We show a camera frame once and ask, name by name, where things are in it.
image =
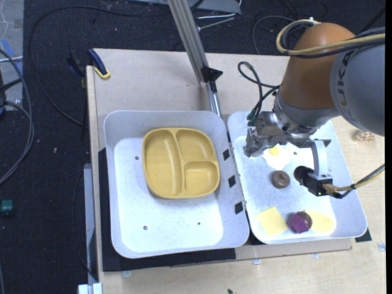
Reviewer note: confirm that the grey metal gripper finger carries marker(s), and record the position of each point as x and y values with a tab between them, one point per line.
248	141
258	150

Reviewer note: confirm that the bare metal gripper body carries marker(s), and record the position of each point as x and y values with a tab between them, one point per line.
272	130

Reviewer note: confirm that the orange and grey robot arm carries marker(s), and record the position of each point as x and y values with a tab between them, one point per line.
309	72

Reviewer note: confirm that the white and yellow fried egg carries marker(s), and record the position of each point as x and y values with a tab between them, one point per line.
277	161

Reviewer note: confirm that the brown doughnut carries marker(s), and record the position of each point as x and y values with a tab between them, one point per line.
280	179

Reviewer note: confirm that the white plastic tray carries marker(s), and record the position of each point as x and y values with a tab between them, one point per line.
171	222
306	201

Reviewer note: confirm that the yellow divided plate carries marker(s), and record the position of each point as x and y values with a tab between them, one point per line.
180	164

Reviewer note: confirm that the yellow square cheese slice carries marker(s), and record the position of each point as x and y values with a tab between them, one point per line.
272	221

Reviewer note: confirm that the purple cube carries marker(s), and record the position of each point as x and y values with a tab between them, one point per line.
298	223

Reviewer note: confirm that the beige lumpy toy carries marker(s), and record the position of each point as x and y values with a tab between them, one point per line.
363	137

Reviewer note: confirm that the yellow oval slice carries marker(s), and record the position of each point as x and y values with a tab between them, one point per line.
323	222

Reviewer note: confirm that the brown cardboard board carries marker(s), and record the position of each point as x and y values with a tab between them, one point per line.
153	81

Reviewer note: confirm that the black cylinder on white bracket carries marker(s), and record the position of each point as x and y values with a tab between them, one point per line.
315	182

